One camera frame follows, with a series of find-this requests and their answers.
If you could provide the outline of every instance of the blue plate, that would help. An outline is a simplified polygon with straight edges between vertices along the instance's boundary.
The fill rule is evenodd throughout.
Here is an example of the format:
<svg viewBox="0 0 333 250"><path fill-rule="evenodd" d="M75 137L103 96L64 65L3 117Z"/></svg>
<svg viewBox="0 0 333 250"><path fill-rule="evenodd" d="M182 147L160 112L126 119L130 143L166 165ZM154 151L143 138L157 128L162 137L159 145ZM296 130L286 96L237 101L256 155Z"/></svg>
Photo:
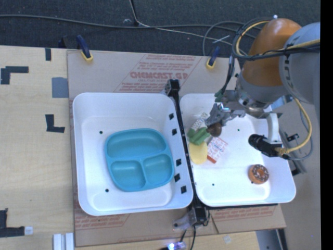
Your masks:
<svg viewBox="0 0 333 250"><path fill-rule="evenodd" d="M105 155L113 182L126 192L163 186L174 175L169 146L154 129L132 129L110 135Z"/></svg>

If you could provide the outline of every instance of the cardboard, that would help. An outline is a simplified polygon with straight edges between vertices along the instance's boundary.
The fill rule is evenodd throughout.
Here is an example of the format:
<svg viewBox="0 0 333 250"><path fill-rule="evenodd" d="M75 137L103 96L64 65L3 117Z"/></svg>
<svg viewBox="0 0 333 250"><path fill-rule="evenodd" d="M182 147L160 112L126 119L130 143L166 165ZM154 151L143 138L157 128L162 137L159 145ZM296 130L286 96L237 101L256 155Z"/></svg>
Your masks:
<svg viewBox="0 0 333 250"><path fill-rule="evenodd" d="M80 51L68 51L67 54L75 245L79 247L180 238L183 231L175 230L173 221L183 217L187 212L186 208L103 217L90 216L80 208L72 102L78 94L84 92L163 93L168 79L179 80L180 96L187 93L215 93L224 85L228 58L218 58L214 69L208 69L207 57L99 51L93 51L92 54L94 59L91 62L83 59ZM239 70L236 62L235 73ZM235 82L233 77L228 88L233 89ZM210 213L209 224L197 229L198 236L285 227L279 205L226 208L211 210Z"/></svg>

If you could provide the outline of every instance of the wooden surface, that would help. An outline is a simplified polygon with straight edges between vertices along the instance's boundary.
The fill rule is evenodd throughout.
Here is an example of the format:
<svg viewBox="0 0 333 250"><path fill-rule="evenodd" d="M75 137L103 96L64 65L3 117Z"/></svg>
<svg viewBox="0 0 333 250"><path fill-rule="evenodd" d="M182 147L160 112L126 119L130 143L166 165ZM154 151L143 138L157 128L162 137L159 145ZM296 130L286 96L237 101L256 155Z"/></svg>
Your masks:
<svg viewBox="0 0 333 250"><path fill-rule="evenodd" d="M65 49L0 46L0 67L28 66L0 85L0 210L7 226L32 226L33 235L0 238L0 249L52 249L52 236L74 232L69 101L52 97L52 78L67 78ZM64 133L47 132L46 114ZM185 238L187 245L191 237ZM167 240L84 247L158 249ZM194 249L258 250L255 232L198 236Z"/></svg>

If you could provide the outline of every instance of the donut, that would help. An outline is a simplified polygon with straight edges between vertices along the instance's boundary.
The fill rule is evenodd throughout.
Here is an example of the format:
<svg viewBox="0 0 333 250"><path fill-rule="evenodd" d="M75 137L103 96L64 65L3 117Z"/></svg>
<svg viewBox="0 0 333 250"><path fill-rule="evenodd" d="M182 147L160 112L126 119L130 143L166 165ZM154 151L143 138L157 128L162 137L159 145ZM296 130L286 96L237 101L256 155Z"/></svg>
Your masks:
<svg viewBox="0 0 333 250"><path fill-rule="evenodd" d="M269 176L268 170L263 165L256 164L249 169L249 179L252 183L263 184L268 180Z"/></svg>

